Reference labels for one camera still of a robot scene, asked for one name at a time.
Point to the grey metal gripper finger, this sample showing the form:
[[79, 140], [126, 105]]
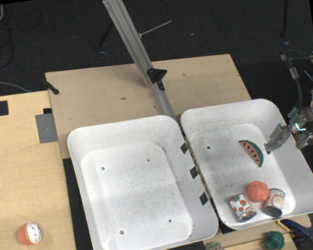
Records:
[[276, 138], [303, 142]]

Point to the watermelon slice toy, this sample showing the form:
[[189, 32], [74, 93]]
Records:
[[253, 151]]

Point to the orange round toy fruit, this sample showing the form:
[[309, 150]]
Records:
[[257, 190]]

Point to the white plastic tray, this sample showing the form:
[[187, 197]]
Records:
[[228, 166], [137, 192]]

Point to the white can with yellow print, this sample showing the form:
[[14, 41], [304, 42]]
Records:
[[274, 201]]

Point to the white can with orange print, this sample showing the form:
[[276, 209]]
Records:
[[241, 207]]

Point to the green broccoli toy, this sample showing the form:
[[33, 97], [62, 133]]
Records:
[[274, 240]]

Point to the brown flat board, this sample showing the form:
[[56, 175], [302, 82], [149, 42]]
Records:
[[105, 100]]

